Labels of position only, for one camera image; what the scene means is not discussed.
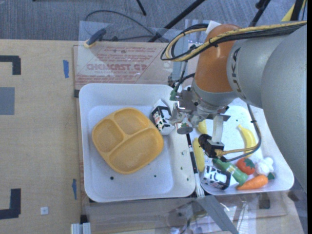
white tray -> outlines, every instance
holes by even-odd
[[[255,163],[266,156],[270,156],[274,160],[274,173],[276,178],[270,180],[267,185],[260,189],[254,190],[242,190],[239,191],[235,187],[229,187],[225,190],[221,190],[212,186],[202,185],[204,190],[212,195],[234,195],[234,194],[246,194],[246,193],[263,193],[263,192],[275,192],[275,191],[286,191],[289,190],[294,183],[293,172],[290,169],[289,165],[285,161],[283,155],[281,154],[277,144],[275,143],[272,134],[269,130],[265,116],[262,109],[252,107],[253,114],[259,129],[262,135],[262,142],[260,148],[252,154],[250,157]],[[229,104],[229,109],[225,113],[231,117],[224,122],[223,125],[223,134],[221,142],[224,144],[224,150],[240,149],[244,148],[244,141],[242,135],[238,129],[238,125],[241,124],[243,127],[250,129],[254,136],[257,139],[256,132],[254,130],[254,125],[251,123],[251,117],[249,115],[247,105],[241,99],[235,99],[231,104]],[[206,120],[208,134],[212,135],[213,133],[213,121]],[[191,139],[199,137],[201,133],[197,130],[191,132]],[[242,152],[236,154],[227,154],[226,158],[233,158],[238,155],[243,154]],[[212,165],[211,159],[207,158],[206,163]]]
[[[172,88],[167,85],[97,84],[79,92],[83,149],[84,186],[95,202],[134,199],[187,197],[195,190],[195,176],[187,139],[176,133],[164,136],[160,155],[139,171],[123,175],[115,172],[97,152],[91,138],[93,127],[105,116],[134,107],[150,116],[153,106],[162,99],[171,109]]]

gray square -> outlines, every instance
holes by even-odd
[[[0,87],[0,115],[14,115],[15,88]]]

green bottle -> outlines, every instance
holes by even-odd
[[[230,162],[222,162],[220,159],[214,158],[213,164],[220,170],[231,173],[240,186],[243,185],[248,179],[248,175],[246,173],[243,173],[237,166]]]

wooden table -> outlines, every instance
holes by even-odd
[[[74,97],[73,49],[77,44],[0,40],[1,56],[9,56],[9,60],[20,58],[20,71],[18,64],[12,67],[5,59],[0,61],[1,234],[70,233],[71,224],[80,223],[80,215],[86,212],[81,201],[79,124]],[[303,233],[294,204],[285,197],[287,192],[277,195],[274,202],[280,205],[279,211],[283,208],[283,214],[262,214],[252,219],[242,212],[238,217],[231,216],[241,233]],[[88,214],[96,219],[97,210],[104,207],[102,217],[108,221],[109,214],[118,215],[125,204],[93,206],[88,206]]]

wooden surface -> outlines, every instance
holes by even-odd
[[[12,63],[0,62],[0,87],[15,88],[14,115],[0,115],[0,210],[10,207],[10,190],[21,189],[21,213],[17,218],[0,219],[1,234],[66,234],[70,233],[72,223],[80,222],[80,214],[85,213],[79,175],[79,108],[74,97],[73,47],[77,44],[0,40],[0,55],[21,58],[21,75],[12,75]],[[64,75],[63,60],[69,62],[68,78]],[[77,198],[73,180],[77,183]],[[245,212],[237,207],[239,211],[235,209],[233,215],[237,229],[241,233],[303,233],[294,203],[286,193],[278,195],[273,197],[270,211],[270,215],[274,209],[279,211],[275,217],[266,217],[265,211],[260,216],[252,200],[246,201],[249,209]],[[220,201],[229,206],[227,200]],[[46,206],[49,214],[41,215],[40,208]],[[117,209],[125,215],[123,206],[106,205],[102,215],[109,219],[114,212],[117,216]],[[100,217],[97,208],[88,205],[87,212],[93,214],[90,219]]]

